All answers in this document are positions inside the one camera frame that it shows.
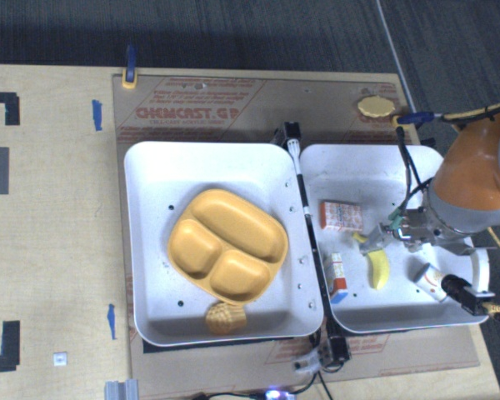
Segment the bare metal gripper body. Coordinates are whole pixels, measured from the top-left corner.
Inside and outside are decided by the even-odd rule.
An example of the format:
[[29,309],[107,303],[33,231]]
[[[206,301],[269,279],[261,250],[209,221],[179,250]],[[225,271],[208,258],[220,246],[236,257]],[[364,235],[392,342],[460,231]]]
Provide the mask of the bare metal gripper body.
[[409,252],[420,251],[425,244],[438,246],[443,241],[443,230],[426,207],[402,209],[397,207],[381,223],[379,244],[386,247],[401,243]]

